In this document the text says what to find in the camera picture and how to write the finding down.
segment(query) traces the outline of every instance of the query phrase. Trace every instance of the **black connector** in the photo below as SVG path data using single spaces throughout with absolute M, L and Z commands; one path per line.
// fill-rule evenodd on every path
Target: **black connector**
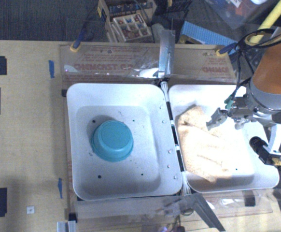
M 263 146 L 268 146 L 268 144 L 259 137 L 253 137 L 250 139 L 249 144 L 251 148 L 258 154 L 259 159 L 266 165 L 274 165 L 273 158 L 279 159 L 277 155 L 270 154 Z

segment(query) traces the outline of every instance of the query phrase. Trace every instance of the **tan crumpled object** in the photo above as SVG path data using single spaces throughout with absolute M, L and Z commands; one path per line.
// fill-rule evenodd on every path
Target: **tan crumpled object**
M 217 178 L 232 176 L 233 149 L 221 138 L 219 127 L 207 130 L 209 121 L 200 106 L 182 114 L 178 120 L 178 134 L 186 170 L 215 183 Z

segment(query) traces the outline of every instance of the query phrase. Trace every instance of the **blue round object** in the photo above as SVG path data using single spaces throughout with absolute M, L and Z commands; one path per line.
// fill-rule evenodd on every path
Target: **blue round object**
M 91 137 L 93 152 L 107 161 L 121 161 L 133 149 L 131 130 L 122 122 L 109 120 L 102 123 Z

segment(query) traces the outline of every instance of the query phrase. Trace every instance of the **beige table surface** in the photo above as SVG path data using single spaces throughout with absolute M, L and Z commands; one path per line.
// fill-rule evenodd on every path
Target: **beige table surface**
M 67 218 L 65 98 L 61 96 L 59 69 L 62 44 L 0 41 L 0 56 L 7 58 L 8 65 L 8 74 L 0 75 L 0 188 L 8 190 L 8 211 L 0 217 L 0 232 L 56 231 L 56 223 Z M 55 63 L 52 79 L 48 60 Z M 63 199 L 57 187 L 59 178 L 63 181 Z M 277 200 L 271 196 L 270 203 L 272 213 L 220 221 L 227 231 L 281 232 Z M 31 205 L 35 213 L 27 215 L 26 207 Z M 203 221 L 183 225 L 186 231 L 217 231 L 203 229 Z

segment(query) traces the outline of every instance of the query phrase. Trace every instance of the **transparent plastic sheet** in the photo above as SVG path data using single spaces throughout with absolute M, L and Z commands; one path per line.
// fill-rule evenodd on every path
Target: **transparent plastic sheet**
M 218 57 L 216 45 L 175 46 L 171 79 L 233 84 L 235 75 L 228 56 Z M 72 52 L 60 47 L 64 88 L 75 83 L 151 83 L 159 63 L 159 44 L 88 43 Z
M 218 218 L 271 213 L 270 200 L 273 198 L 268 190 L 245 192 L 213 193 L 203 195 Z M 105 231 L 142 227 L 144 231 L 157 232 L 159 228 L 174 225 L 180 216 L 181 224 L 189 229 L 205 229 L 208 226 L 201 217 L 191 209 L 191 196 L 145 197 L 116 199 L 107 201 L 77 201 L 76 214 L 78 228 Z

